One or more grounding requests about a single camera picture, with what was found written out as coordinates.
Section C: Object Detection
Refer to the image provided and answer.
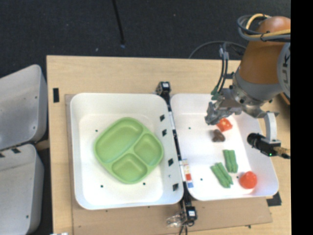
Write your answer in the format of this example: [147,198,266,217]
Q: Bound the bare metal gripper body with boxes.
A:
[212,86,268,119]

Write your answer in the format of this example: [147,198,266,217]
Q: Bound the green divided plate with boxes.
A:
[93,117,164,185]

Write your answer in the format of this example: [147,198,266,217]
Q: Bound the black cylinder on white bracket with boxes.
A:
[246,111,282,158]

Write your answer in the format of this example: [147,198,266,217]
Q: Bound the black block with thin wires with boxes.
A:
[156,81,171,95]
[182,205,199,227]

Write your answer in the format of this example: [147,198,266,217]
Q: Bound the thin black and white rod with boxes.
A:
[161,92,194,207]

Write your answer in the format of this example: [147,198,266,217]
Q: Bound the brown toy lump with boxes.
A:
[211,129,226,142]

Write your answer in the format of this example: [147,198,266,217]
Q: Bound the red toy pepper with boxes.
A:
[216,117,233,133]

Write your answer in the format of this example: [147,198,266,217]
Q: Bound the green toy beans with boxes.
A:
[210,162,234,189]
[222,149,239,174]

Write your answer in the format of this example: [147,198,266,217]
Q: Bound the orange-red toy tomato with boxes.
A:
[239,170,258,189]

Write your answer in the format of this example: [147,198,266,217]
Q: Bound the white plastic tray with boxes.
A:
[70,93,185,211]
[170,93,280,202]

